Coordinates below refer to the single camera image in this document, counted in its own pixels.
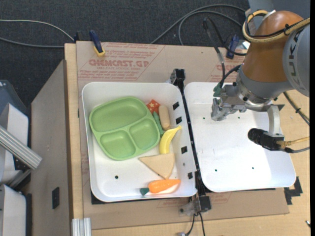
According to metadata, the red cube with yellow star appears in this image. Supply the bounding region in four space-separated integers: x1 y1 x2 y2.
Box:
146 98 161 113

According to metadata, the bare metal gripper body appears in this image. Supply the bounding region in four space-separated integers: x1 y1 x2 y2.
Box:
220 83 272 113

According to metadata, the yellow banana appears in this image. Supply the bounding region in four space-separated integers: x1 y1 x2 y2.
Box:
158 125 183 155

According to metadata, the green toy vegetable stick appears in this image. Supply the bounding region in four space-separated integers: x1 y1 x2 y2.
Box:
153 112 165 135

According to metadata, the black block with thin wires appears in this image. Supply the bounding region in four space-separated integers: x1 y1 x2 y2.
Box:
196 195 212 212
170 68 186 86

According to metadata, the green divided plate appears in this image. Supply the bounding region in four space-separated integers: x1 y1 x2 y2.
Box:
89 95 161 161

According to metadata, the orange carrot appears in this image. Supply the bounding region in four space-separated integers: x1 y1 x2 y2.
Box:
139 178 182 197

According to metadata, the brown cardboard board red print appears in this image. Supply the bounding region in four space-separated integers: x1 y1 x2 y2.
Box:
75 41 290 231

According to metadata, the black cylinder on white bracket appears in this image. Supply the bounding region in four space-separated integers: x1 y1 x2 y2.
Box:
247 104 286 152

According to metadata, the beige toy sausage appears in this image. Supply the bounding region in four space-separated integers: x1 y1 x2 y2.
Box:
158 104 171 131

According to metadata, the thin black and white rod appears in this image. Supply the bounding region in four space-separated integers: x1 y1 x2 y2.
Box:
179 80 205 197

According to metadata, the tan triangular bread slice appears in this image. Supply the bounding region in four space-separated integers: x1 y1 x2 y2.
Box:
138 152 176 179

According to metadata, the white plastic tray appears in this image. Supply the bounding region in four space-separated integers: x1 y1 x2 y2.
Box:
81 81 199 203
184 81 297 193

